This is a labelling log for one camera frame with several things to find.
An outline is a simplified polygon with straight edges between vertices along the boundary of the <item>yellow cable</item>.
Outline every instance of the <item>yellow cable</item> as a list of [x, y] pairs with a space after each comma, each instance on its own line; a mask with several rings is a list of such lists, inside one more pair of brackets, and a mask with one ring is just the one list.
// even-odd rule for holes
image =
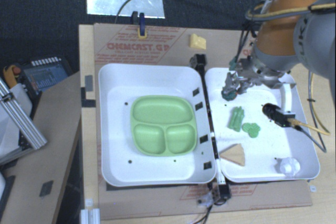
[[[311, 92], [311, 98], [313, 98], [313, 78], [314, 78], [314, 73], [311, 74], [311, 80], [310, 80], [310, 92]], [[328, 129], [323, 125], [323, 123], [321, 122], [320, 118], [317, 116], [315, 107], [314, 107], [314, 102], [311, 103], [312, 108], [313, 108], [313, 113], [315, 115], [316, 120], [318, 121], [318, 123], [321, 125], [322, 129], [324, 129], [326, 132], [330, 133], [328, 131]]]
[[247, 12], [247, 16], [249, 18], [268, 18], [268, 17], [283, 15], [287, 13], [306, 12], [309, 10], [317, 11], [317, 10], [326, 9], [326, 8], [336, 8], [336, 3], [318, 4], [318, 5], [311, 5], [309, 7], [301, 7], [301, 8], [289, 8], [289, 9], [283, 9], [283, 10], [279, 10], [276, 12], [270, 12], [270, 13], [265, 13], [265, 14], [252, 14], [251, 11], [249, 10]]
[[296, 119], [288, 119], [288, 121], [291, 123], [292, 127], [294, 127], [296, 125], [301, 125], [301, 126], [305, 126], [305, 127], [309, 128], [309, 129], [312, 129], [312, 130], [314, 130], [316, 132], [319, 132], [321, 134], [330, 135], [329, 132], [322, 131], [320, 129], [315, 128], [314, 126], [311, 126], [309, 124], [305, 124], [305, 123], [300, 122], [300, 121], [298, 121]]

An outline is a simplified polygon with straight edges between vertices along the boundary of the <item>green divided plate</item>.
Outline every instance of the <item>green divided plate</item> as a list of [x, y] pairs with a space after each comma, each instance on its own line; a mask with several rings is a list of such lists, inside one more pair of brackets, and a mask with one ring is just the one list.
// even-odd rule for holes
[[197, 127], [193, 108], [183, 98], [147, 95], [131, 108], [133, 141], [151, 156], [176, 156], [194, 150]]

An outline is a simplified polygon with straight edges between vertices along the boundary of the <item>white tray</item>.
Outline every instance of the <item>white tray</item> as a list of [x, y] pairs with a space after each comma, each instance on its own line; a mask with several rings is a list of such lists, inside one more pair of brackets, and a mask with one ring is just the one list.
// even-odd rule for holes
[[[189, 67], [109, 64], [99, 72], [102, 174], [114, 186], [199, 184], [210, 182], [216, 166], [202, 81]], [[132, 103], [145, 95], [171, 95], [187, 100], [194, 109], [197, 145], [182, 156], [148, 156], [132, 140]], [[195, 105], [203, 108], [195, 110]], [[207, 135], [208, 141], [200, 143]]]
[[[320, 171], [320, 164], [313, 142], [293, 128], [281, 128], [273, 121], [270, 122], [261, 110], [266, 103], [281, 107], [280, 90], [254, 86], [235, 100], [225, 101], [220, 92], [227, 73], [227, 68], [212, 68], [205, 76], [218, 151], [241, 143], [245, 152], [244, 167], [220, 160], [225, 177], [238, 183], [315, 178]], [[280, 80], [294, 83], [287, 74]], [[291, 94], [292, 112], [296, 114], [296, 119], [306, 122], [296, 87], [291, 90]], [[235, 132], [227, 127], [231, 111], [236, 106], [244, 109], [243, 123], [255, 122], [261, 127], [257, 138], [250, 138], [242, 130]], [[301, 170], [294, 177], [285, 176], [279, 170], [281, 160], [286, 157], [293, 157], [300, 163]]]

